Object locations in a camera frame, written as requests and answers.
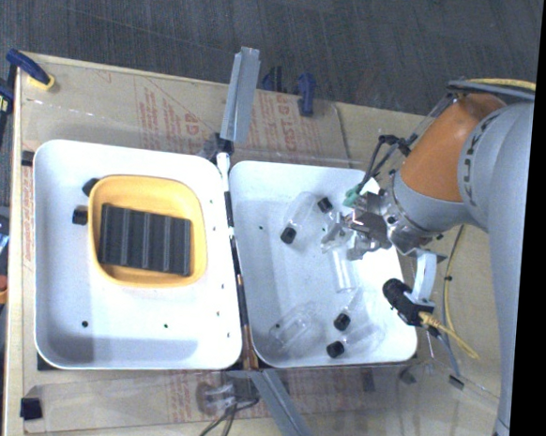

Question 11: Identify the thin black and white rod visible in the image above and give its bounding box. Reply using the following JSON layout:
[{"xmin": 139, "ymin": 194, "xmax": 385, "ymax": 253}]
[{"xmin": 198, "ymin": 153, "xmax": 276, "ymax": 371}]

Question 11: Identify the black cylinder on white bracket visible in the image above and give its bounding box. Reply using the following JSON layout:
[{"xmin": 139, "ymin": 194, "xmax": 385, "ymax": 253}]
[{"xmin": 379, "ymin": 247, "xmax": 441, "ymax": 329}]

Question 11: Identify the black ribbed block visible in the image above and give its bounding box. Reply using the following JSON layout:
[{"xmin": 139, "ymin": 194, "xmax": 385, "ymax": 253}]
[{"xmin": 95, "ymin": 203, "xmax": 196, "ymax": 278}]

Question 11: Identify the black block with thin wires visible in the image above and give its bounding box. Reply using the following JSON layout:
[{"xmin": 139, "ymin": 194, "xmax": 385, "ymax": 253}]
[{"xmin": 220, "ymin": 369, "xmax": 263, "ymax": 404}]

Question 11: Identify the brown cardboard board red print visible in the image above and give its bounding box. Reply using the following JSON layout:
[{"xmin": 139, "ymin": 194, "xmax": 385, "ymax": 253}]
[{"xmin": 0, "ymin": 51, "xmax": 524, "ymax": 436}]

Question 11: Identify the yellow square bowl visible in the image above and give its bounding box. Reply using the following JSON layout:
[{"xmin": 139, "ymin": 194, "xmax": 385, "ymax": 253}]
[{"xmin": 81, "ymin": 171, "xmax": 215, "ymax": 293}]

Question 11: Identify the white plastic tray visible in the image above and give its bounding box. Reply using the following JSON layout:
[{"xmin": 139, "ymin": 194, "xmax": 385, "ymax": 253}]
[
  {"xmin": 16, "ymin": 136, "xmax": 259, "ymax": 383},
  {"xmin": 213, "ymin": 158, "xmax": 432, "ymax": 380}
]

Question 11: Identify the clear plastic bottle black cap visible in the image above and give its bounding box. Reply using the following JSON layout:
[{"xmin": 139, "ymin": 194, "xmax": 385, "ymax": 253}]
[
  {"xmin": 332, "ymin": 292, "xmax": 372, "ymax": 336},
  {"xmin": 314, "ymin": 195, "xmax": 351, "ymax": 238},
  {"xmin": 324, "ymin": 317, "xmax": 387, "ymax": 364},
  {"xmin": 279, "ymin": 188, "xmax": 326, "ymax": 248}
]

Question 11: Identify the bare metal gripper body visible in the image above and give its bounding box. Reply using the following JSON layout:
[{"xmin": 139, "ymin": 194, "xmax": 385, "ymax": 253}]
[{"xmin": 349, "ymin": 188, "xmax": 452, "ymax": 261}]

